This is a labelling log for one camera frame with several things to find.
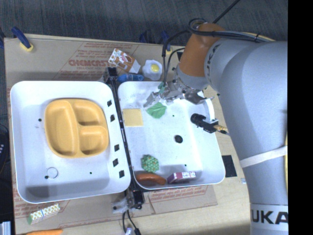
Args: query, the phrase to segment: yellow divided plate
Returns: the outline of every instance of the yellow divided plate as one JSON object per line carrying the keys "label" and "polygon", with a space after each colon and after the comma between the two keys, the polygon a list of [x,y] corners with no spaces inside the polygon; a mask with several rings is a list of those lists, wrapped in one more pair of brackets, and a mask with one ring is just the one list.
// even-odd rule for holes
{"label": "yellow divided plate", "polygon": [[58,99],[45,109],[45,135],[50,149],[63,158],[97,155],[109,145],[102,109],[86,99]]}

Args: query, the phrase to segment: yellow square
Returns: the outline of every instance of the yellow square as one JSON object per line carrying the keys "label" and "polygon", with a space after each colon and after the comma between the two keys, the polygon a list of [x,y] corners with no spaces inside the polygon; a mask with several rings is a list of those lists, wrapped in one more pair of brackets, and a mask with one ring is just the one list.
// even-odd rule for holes
{"label": "yellow square", "polygon": [[125,126],[143,126],[141,109],[124,109],[123,116]]}

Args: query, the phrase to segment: white strap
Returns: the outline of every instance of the white strap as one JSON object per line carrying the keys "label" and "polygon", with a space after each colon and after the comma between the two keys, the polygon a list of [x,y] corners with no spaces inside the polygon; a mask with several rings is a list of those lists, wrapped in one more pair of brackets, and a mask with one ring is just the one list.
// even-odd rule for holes
{"label": "white strap", "polygon": [[288,146],[283,146],[272,151],[261,153],[239,161],[241,168],[256,165],[266,160],[275,159],[288,154]]}

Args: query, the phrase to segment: white tray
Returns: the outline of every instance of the white tray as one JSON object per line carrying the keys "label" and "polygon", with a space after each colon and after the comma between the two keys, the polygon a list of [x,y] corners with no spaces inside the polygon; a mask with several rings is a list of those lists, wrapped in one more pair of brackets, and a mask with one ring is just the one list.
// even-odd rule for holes
{"label": "white tray", "polygon": [[[156,174],[165,179],[174,172],[183,171],[195,171],[197,177],[181,184],[138,184],[145,189],[156,190],[221,182],[225,177],[225,168],[215,133],[209,134],[190,121],[193,113],[205,115],[203,105],[177,99],[167,106],[160,119],[153,118],[143,108],[150,93],[158,91],[159,84],[160,82],[125,82],[118,88],[121,110],[135,108],[142,112],[143,126],[125,127],[134,174],[144,172],[141,158],[151,155],[159,160]],[[175,135],[180,135],[183,142],[175,142]]]}
{"label": "white tray", "polygon": [[[44,112],[51,101],[59,98],[84,98],[102,108],[110,136],[106,151],[73,159],[59,157],[50,150],[45,137]],[[25,201],[43,203],[111,194],[122,192],[130,185],[115,103],[107,85],[100,82],[19,82],[11,89],[11,109],[17,189]],[[47,171],[51,167],[57,170],[58,176],[46,179],[47,173],[55,173],[55,169]]]}

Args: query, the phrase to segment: drain hole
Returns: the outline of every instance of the drain hole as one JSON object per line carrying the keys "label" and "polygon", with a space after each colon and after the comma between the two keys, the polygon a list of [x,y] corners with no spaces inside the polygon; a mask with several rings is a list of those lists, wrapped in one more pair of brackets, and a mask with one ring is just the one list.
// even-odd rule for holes
{"label": "drain hole", "polygon": [[175,142],[182,143],[182,137],[180,135],[176,135],[174,136],[174,138],[175,138]]}
{"label": "drain hole", "polygon": [[118,165],[118,159],[114,159],[113,160],[113,167],[117,166]]}
{"label": "drain hole", "polygon": [[56,178],[58,175],[59,175],[59,172],[56,168],[50,167],[47,169],[47,177],[48,178],[53,179],[53,178]]}
{"label": "drain hole", "polygon": [[119,172],[119,178],[122,178],[122,177],[124,177],[125,176],[125,173],[124,173],[124,171],[122,170],[122,171],[120,171]]}

